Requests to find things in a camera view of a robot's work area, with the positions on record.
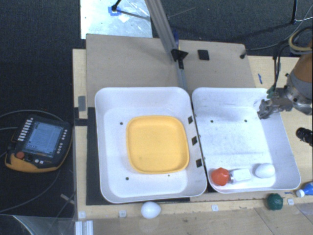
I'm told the white bottle with orange cap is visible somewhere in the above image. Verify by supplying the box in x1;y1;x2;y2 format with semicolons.
210;167;253;187

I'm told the yellow plate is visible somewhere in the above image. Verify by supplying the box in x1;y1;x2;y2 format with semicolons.
125;115;190;175

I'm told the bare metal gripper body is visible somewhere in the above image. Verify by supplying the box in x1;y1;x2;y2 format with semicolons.
267;88;313;116

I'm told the white egg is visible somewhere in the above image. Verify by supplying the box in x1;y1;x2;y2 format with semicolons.
140;201;162;220
254;163;276;179

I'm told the brown cardboard board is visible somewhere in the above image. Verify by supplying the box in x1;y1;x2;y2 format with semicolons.
85;33;270;203

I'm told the black cylinder on white bracket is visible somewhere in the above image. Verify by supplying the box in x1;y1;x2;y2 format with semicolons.
295;127;313;147

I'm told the white plastic tray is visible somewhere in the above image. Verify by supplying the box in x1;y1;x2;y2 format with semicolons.
94;86;208;204
191;87;302;194

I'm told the dark green ball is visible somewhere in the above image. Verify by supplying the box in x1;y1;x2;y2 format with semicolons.
266;192;284;211

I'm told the blue and white bottle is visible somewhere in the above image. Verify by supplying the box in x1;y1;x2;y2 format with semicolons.
295;181;313;198

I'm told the black block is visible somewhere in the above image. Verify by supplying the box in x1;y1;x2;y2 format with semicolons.
197;49;210;61

